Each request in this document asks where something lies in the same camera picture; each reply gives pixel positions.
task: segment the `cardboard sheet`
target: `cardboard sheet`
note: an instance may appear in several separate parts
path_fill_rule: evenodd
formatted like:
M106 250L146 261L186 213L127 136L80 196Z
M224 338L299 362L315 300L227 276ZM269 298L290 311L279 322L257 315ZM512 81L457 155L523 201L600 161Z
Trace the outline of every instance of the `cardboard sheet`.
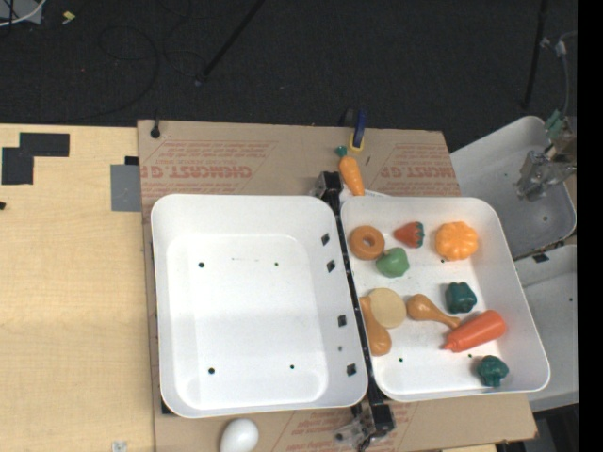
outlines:
M158 451L218 452L221 432L233 417L191 420L164 413L158 376L155 277L149 216L172 193L308 194L322 171L337 169L334 149L351 129L223 122L139 122L139 163L155 443ZM392 196L460 196L448 148L440 132L366 129L358 154L367 189ZM392 403L397 427L369 450L404 452L533 438L537 428L524 395L485 395L416 403ZM351 420L350 409L258 413L257 450L344 452L334 430Z

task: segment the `white cable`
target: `white cable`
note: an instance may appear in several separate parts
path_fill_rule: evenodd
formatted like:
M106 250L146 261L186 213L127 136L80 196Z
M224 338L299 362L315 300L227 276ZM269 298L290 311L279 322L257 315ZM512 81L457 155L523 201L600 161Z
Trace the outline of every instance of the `white cable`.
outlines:
M22 22L24 20L27 20L29 17L31 17L32 15L35 15L38 11L40 11L40 9L43 7L43 5L46 3L46 0L40 0L40 2L38 3L38 6L35 7L32 11L30 11L29 13L27 13L27 15L24 15L23 17L19 17L18 19L15 20L9 20L8 22L2 22L0 24L0 26L7 26L7 25L15 25L18 24L19 22Z

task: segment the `toy donut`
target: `toy donut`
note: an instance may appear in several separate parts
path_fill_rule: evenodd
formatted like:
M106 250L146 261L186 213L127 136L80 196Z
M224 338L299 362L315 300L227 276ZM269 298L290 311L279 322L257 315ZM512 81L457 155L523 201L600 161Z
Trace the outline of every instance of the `toy donut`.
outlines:
M384 248L383 235L372 226L359 226L350 234L350 250L361 260L376 260Z

